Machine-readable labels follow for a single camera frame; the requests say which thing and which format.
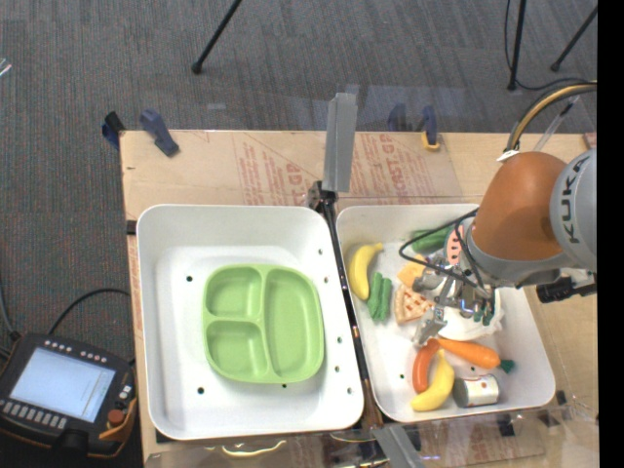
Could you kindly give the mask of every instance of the gray carpet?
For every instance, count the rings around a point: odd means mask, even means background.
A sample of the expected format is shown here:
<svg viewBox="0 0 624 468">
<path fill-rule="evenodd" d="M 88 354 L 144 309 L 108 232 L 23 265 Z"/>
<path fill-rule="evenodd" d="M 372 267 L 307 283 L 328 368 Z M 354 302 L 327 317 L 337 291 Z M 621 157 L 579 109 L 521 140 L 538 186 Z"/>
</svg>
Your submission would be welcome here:
<svg viewBox="0 0 624 468">
<path fill-rule="evenodd" d="M 387 130 L 402 102 L 414 125 L 431 104 L 440 132 L 509 133 L 539 87 L 598 77 L 598 19 L 550 69 L 598 0 L 526 0 L 515 90 L 521 0 L 507 43 L 508 0 L 244 0 L 194 74 L 232 1 L 0 0 L 0 58 L 13 65 L 0 77 L 0 279 L 16 331 L 45 332 L 91 290 L 129 288 L 119 153 L 101 135 L 110 111 L 128 129 L 152 107 L 170 129 L 324 130 L 327 102 L 350 92 L 359 131 Z M 558 128 L 596 130 L 596 94 Z M 131 357 L 130 318 L 126 296 L 103 293 L 56 333 Z M 0 436 L 1 467 L 55 463 Z M 77 466 L 141 466 L 138 428 L 115 460 Z"/>
</svg>

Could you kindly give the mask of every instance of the display screen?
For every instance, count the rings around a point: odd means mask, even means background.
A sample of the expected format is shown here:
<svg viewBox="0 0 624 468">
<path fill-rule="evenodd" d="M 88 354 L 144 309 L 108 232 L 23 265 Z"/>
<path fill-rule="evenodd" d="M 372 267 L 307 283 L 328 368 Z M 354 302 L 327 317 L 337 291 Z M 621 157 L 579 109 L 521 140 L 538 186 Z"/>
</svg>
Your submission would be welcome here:
<svg viewBox="0 0 624 468">
<path fill-rule="evenodd" d="M 115 371 L 36 348 L 10 397 L 93 423 Z"/>
</svg>

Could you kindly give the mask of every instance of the tin can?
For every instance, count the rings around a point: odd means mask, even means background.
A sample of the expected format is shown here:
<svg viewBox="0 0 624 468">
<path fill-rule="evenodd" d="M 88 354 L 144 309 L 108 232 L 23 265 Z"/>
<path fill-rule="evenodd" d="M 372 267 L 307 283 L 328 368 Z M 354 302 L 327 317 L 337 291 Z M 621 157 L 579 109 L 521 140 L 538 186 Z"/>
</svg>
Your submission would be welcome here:
<svg viewBox="0 0 624 468">
<path fill-rule="evenodd" d="M 461 408 L 496 404 L 499 396 L 498 380 L 493 374 L 456 378 L 452 385 L 452 396 Z"/>
</svg>

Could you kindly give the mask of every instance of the wooden table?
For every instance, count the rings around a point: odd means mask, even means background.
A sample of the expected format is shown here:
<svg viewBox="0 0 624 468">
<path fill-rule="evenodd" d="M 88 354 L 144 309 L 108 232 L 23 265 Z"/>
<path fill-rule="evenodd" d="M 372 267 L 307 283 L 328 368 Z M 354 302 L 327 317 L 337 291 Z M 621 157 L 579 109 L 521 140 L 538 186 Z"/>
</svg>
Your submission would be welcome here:
<svg viewBox="0 0 624 468">
<path fill-rule="evenodd" d="M 182 459 L 185 466 L 238 466 L 232 464 L 232 454 L 220 452 L 223 455 L 217 458 L 218 447 L 210 442 L 202 443 L 205 446 L 157 442 L 146 401 L 134 225 L 144 210 L 163 203 L 301 206 L 313 182 L 323 177 L 325 133 L 172 131 L 172 136 L 180 151 L 168 158 L 154 145 L 149 133 L 120 134 L 143 458 L 147 468 L 180 466 Z M 349 193 L 340 194 L 338 206 L 478 204 L 500 165 L 496 158 L 507 136 L 441 134 L 440 150 L 431 152 L 423 147 L 420 133 L 356 133 L 351 188 Z M 538 138 L 523 135 L 523 150 L 530 150 Z M 569 161 L 586 149 L 581 135 L 556 135 L 542 150 Z M 565 302 L 542 304 L 534 290 L 526 289 L 526 295 L 561 391 L 558 398 L 561 401 L 565 397 L 567 405 L 561 407 L 554 399 L 548 410 L 535 412 L 536 418 L 531 411 L 519 414 L 512 439 L 516 443 L 502 443 L 508 439 L 477 441 L 474 422 L 455 421 L 444 426 L 444 441 L 440 444 L 440 426 L 431 430 L 425 427 L 421 431 L 423 445 L 430 433 L 438 442 L 435 449 L 441 456 L 426 466 L 485 462 L 488 467 L 599 464 L 595 422 L 599 399 L 597 296 L 574 296 Z M 487 430 L 483 428 L 480 435 Z M 321 436 L 298 438 L 295 444 L 294 450 L 292 446 L 276 448 L 263 456 L 274 456 L 271 463 L 285 466 L 298 456 L 308 459 L 309 466 L 327 462 L 321 454 Z M 254 466 L 252 459 L 246 458 L 245 463 Z"/>
</svg>

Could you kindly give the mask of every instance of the toy banana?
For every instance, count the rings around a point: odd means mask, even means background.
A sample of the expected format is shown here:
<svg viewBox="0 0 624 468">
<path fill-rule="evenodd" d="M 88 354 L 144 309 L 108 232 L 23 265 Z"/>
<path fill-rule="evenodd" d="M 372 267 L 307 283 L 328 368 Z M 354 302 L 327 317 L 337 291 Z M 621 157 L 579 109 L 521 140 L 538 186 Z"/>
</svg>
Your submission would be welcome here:
<svg viewBox="0 0 624 468">
<path fill-rule="evenodd" d="M 433 380 L 424 392 L 416 395 L 409 404 L 413 410 L 420 412 L 426 410 L 436 410 L 450 395 L 452 385 L 455 380 L 455 371 L 445 359 L 445 351 L 438 350 L 438 367 L 433 376 Z"/>
<path fill-rule="evenodd" d="M 363 245 L 351 256 L 347 266 L 347 280 L 353 293 L 362 301 L 367 301 L 371 294 L 369 288 L 369 264 L 374 256 L 383 250 L 381 243 Z"/>
</svg>

